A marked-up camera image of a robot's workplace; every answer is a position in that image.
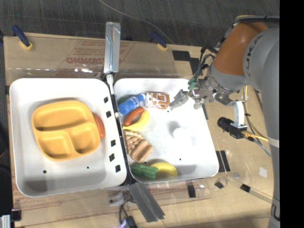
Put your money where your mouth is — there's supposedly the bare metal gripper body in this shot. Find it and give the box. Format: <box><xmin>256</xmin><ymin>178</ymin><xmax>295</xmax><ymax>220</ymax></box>
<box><xmin>189</xmin><ymin>78</ymin><xmax>235</xmax><ymax>110</ymax></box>

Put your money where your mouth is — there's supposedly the orange and white carton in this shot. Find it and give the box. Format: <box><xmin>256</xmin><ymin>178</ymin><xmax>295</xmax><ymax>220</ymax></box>
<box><xmin>144</xmin><ymin>91</ymin><xmax>171</xmax><ymax>110</ymax></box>

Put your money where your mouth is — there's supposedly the white cup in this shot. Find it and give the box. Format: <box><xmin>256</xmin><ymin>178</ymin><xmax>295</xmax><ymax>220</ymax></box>
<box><xmin>172</xmin><ymin>126</ymin><xmax>191</xmax><ymax>140</ymax></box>

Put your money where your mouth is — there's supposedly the yellow banana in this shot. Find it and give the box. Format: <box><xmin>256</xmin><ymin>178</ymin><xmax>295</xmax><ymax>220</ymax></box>
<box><xmin>122</xmin><ymin>110</ymin><xmax>151</xmax><ymax>132</ymax></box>
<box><xmin>150</xmin><ymin>161</ymin><xmax>178</xmax><ymax>177</ymax></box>

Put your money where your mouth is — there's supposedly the red sausage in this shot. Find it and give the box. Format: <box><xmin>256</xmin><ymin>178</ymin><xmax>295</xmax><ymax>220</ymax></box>
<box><xmin>123</xmin><ymin>107</ymin><xmax>145</xmax><ymax>127</ymax></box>

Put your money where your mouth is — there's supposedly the blue plastic bottle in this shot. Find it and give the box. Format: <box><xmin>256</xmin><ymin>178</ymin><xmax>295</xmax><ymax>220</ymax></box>
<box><xmin>118</xmin><ymin>93</ymin><xmax>146</xmax><ymax>115</ymax></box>

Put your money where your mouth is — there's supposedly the white plastic tray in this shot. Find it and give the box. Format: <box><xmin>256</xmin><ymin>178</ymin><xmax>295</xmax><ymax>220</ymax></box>
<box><xmin>9</xmin><ymin>77</ymin><xmax>128</xmax><ymax>198</ymax></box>
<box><xmin>113</xmin><ymin>77</ymin><xmax>219</xmax><ymax>184</ymax></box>

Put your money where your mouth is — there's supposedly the brown waffle slice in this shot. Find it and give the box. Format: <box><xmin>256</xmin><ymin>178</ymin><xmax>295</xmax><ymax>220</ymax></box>
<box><xmin>123</xmin><ymin>129</ymin><xmax>145</xmax><ymax>155</ymax></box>

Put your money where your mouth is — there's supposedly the tan hot dog bun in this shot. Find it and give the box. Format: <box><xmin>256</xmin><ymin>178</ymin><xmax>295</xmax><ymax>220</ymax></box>
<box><xmin>130</xmin><ymin>139</ymin><xmax>154</xmax><ymax>163</ymax></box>

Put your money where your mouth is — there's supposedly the green vegetable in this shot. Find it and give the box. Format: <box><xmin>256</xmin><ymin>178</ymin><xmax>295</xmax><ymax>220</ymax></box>
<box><xmin>131</xmin><ymin>163</ymin><xmax>159</xmax><ymax>181</ymax></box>

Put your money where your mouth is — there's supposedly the orange sausage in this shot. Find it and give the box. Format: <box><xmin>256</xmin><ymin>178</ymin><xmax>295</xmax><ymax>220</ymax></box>
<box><xmin>92</xmin><ymin>113</ymin><xmax>106</xmax><ymax>139</ymax></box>

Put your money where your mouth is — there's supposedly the yellow divided plate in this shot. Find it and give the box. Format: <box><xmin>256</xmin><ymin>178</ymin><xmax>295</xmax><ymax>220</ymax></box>
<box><xmin>31</xmin><ymin>100</ymin><xmax>102</xmax><ymax>162</ymax></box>

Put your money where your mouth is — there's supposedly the brown cardboard board red print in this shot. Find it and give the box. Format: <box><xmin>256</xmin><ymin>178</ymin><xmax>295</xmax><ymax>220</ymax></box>
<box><xmin>2</xmin><ymin>32</ymin><xmax>213</xmax><ymax>227</ymax></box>

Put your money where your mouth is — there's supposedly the black cylinder on white bracket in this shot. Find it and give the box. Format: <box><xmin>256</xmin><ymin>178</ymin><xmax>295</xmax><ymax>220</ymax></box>
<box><xmin>217</xmin><ymin>100</ymin><xmax>248</xmax><ymax>140</ymax></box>

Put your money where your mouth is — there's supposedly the black block with thin wires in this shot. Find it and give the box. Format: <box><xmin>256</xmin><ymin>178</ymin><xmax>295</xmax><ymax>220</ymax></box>
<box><xmin>125</xmin><ymin>216</ymin><xmax>138</xmax><ymax>228</ymax></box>

